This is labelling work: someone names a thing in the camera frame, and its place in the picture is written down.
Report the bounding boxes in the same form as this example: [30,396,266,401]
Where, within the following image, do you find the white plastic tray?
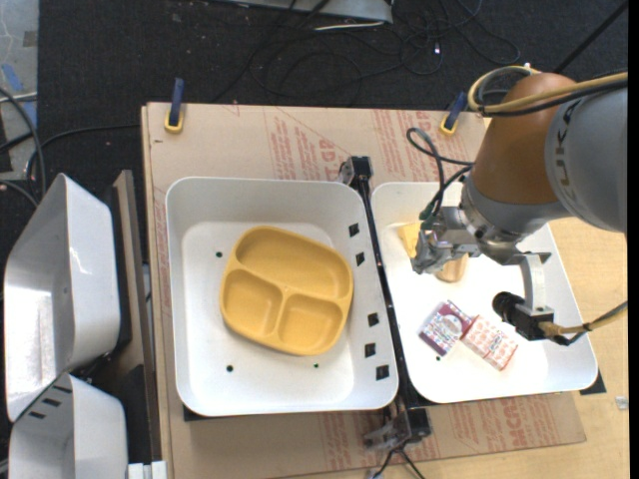
[3,172,124,423]
[6,372,130,479]
[370,181,600,405]
[165,176,400,418]

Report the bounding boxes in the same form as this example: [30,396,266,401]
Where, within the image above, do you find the brown cardboard board, red print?
[141,101,588,479]

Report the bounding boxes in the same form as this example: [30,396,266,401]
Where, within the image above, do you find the black block with thin wires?
[340,155,375,187]
[362,405,432,451]

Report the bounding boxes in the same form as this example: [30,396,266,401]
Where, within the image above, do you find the yellow cheese wedge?
[396,222,423,259]

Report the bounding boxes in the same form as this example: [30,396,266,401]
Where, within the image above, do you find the black cylinder on white bracket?
[491,250,557,342]

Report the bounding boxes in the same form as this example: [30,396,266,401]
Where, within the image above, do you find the purple and white carton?
[417,299,475,358]

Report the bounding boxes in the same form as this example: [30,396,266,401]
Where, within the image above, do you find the pink and white carton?
[459,314,519,372]

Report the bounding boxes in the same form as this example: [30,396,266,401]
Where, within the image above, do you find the yellow divided plate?
[219,225,356,358]

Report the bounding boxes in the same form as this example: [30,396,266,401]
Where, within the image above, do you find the thin black rod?
[354,176,416,409]

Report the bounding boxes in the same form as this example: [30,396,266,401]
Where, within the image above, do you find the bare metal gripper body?
[421,206,524,270]

